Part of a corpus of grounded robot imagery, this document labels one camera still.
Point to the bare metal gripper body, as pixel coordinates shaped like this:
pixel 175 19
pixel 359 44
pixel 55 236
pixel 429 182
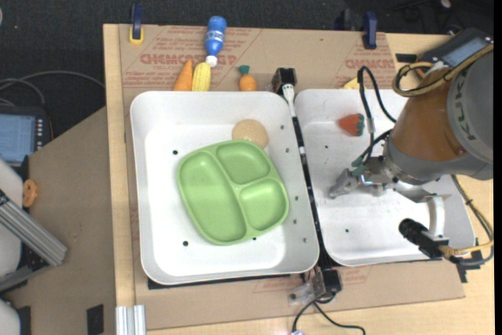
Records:
pixel 377 170

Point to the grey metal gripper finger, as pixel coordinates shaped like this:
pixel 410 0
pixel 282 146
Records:
pixel 342 183
pixel 372 190

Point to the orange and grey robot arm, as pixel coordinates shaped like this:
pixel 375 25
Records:
pixel 427 125

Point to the white plastic tray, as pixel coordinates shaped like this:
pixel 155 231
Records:
pixel 164 176
pixel 372 231

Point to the thin black and white rod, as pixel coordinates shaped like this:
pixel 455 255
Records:
pixel 303 153

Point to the red strawberry green leaves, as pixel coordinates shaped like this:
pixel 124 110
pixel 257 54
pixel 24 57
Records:
pixel 350 124

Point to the pale yellow toy food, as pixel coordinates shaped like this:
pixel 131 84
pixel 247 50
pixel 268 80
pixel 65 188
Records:
pixel 351 84

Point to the beige round bread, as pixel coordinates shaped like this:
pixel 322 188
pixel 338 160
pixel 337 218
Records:
pixel 248 131

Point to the green divided plate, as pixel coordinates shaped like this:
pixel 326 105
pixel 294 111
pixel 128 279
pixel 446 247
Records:
pixel 219 192

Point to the brown cardboard board red print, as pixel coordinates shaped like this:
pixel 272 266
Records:
pixel 306 51

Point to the orange carrot green top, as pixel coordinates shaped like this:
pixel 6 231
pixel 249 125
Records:
pixel 248 82

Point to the yellow corn cob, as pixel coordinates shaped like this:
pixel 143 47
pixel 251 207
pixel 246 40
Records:
pixel 201 77

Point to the plain orange carrot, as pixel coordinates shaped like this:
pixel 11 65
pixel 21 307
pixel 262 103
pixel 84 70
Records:
pixel 184 80

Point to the blue bottle white cap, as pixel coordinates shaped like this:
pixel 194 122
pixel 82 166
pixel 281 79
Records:
pixel 215 38

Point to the orange pretzel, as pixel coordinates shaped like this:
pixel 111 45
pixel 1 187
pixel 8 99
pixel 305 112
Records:
pixel 30 193

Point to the black cylinder on white bracket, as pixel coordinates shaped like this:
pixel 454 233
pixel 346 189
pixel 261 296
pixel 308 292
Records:
pixel 421 234

